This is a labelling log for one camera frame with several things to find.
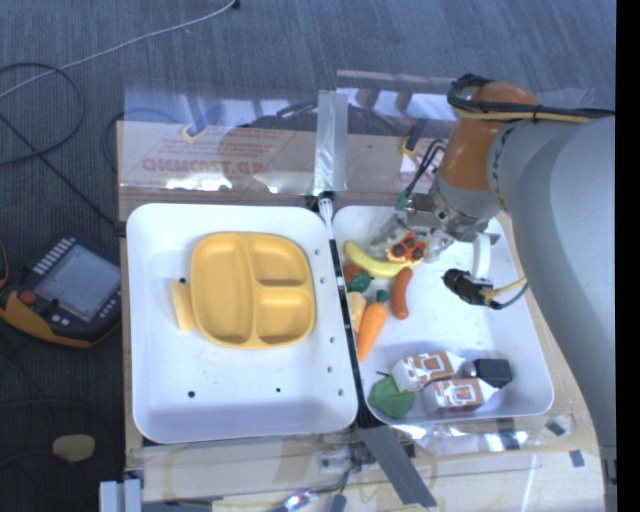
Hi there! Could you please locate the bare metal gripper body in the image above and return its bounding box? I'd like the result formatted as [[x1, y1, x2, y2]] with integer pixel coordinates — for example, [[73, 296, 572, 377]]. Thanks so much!
[[394, 191, 501, 247]]

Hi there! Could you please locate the orange pizza slice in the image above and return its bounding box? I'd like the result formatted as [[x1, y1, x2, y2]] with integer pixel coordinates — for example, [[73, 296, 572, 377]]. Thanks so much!
[[386, 230, 429, 265]]

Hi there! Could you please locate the yellow banana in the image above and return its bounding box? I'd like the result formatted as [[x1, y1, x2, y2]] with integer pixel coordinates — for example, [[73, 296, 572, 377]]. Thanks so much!
[[343, 240, 414, 280]]

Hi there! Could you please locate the red and green strawberry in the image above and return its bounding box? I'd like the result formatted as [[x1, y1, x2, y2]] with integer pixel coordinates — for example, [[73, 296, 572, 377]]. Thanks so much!
[[342, 264, 374, 294]]

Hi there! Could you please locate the orange sausage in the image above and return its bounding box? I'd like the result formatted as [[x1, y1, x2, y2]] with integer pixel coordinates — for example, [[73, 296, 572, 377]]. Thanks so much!
[[389, 266, 415, 321]]

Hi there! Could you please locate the pale yellow corn piece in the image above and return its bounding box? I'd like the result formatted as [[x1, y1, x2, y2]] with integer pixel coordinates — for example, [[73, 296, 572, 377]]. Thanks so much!
[[346, 291, 368, 335]]

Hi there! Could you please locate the white plastic tray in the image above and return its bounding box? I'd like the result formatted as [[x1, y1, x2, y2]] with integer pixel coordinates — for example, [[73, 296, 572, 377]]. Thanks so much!
[[331, 204, 555, 427], [125, 202, 360, 445]]

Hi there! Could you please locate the orange carrot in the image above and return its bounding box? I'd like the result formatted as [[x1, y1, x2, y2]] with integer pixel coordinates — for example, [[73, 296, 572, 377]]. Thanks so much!
[[356, 289, 391, 364]]

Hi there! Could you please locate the white and brown carton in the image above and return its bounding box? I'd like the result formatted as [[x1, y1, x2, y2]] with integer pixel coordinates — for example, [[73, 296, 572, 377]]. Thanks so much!
[[421, 376, 502, 417], [390, 350, 467, 394]]

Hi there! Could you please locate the black and silver can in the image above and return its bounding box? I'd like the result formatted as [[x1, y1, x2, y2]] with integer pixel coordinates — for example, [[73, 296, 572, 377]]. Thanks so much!
[[458, 357, 514, 390]]

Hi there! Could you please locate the green leaf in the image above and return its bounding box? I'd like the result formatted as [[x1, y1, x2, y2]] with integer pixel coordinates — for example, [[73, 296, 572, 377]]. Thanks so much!
[[368, 375, 417, 421]]

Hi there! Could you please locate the yellow divided plate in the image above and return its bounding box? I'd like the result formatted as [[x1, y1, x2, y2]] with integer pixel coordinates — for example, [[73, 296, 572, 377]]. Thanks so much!
[[189, 231, 317, 350]]

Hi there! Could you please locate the brown cardboard board, red print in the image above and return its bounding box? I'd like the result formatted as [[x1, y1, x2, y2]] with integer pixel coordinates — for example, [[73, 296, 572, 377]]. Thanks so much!
[[115, 119, 604, 504]]

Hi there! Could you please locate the black cylinder on white bracket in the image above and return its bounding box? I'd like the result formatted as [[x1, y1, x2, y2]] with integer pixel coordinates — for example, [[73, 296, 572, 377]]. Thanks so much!
[[441, 231, 495, 306]]

